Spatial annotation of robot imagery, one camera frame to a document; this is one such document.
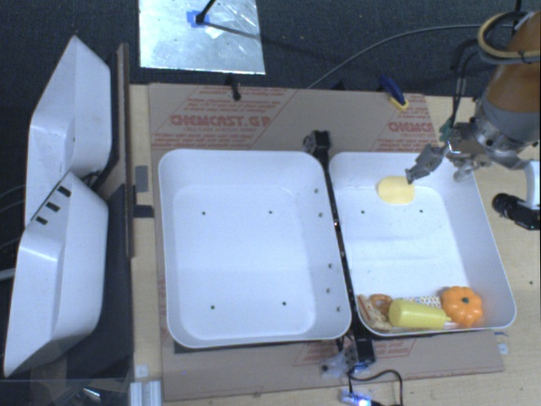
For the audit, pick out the tan toy waffle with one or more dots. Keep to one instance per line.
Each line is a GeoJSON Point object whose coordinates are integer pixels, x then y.
{"type": "Point", "coordinates": [372, 316]}

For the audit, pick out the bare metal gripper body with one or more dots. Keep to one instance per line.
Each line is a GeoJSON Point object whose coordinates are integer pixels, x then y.
{"type": "Point", "coordinates": [479, 144]}

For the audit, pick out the yellow white honeycomb piece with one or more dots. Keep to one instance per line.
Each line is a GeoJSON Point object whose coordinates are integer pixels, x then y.
{"type": "Point", "coordinates": [427, 300]}

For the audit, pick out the white plastic tray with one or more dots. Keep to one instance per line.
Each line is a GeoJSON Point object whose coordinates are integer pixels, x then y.
{"type": "Point", "coordinates": [245, 252]}
{"type": "Point", "coordinates": [406, 252]}

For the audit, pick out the square shiny metal plate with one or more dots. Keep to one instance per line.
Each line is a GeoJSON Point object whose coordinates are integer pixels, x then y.
{"type": "Point", "coordinates": [198, 36]}

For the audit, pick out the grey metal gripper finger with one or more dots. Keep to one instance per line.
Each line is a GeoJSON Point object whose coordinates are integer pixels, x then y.
{"type": "Point", "coordinates": [464, 171]}
{"type": "Point", "coordinates": [426, 161]}

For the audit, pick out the pale yellow round biscuit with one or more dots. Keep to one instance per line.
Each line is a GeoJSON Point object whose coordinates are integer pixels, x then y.
{"type": "Point", "coordinates": [394, 192]}

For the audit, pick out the black cylinder on white bracket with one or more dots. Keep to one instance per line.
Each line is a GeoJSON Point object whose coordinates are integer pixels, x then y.
{"type": "Point", "coordinates": [517, 210]}

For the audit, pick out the brown toy pretzel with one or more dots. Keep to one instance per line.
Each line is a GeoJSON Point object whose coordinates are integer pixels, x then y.
{"type": "Point", "coordinates": [380, 300]}

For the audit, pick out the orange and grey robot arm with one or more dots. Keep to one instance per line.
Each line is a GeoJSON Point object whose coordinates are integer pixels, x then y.
{"type": "Point", "coordinates": [513, 83]}

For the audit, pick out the thin black rod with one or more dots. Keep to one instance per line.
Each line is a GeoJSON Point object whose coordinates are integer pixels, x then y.
{"type": "Point", "coordinates": [338, 226]}

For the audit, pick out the brown cardboard board red print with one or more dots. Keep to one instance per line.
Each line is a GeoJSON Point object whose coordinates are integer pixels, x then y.
{"type": "Point", "coordinates": [220, 116]}

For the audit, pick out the orange toy pumpkin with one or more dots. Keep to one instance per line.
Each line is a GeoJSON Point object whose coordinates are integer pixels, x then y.
{"type": "Point", "coordinates": [461, 307]}

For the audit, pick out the yellow squeeze bottle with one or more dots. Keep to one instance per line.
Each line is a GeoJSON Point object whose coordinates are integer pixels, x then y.
{"type": "Point", "coordinates": [412, 314]}

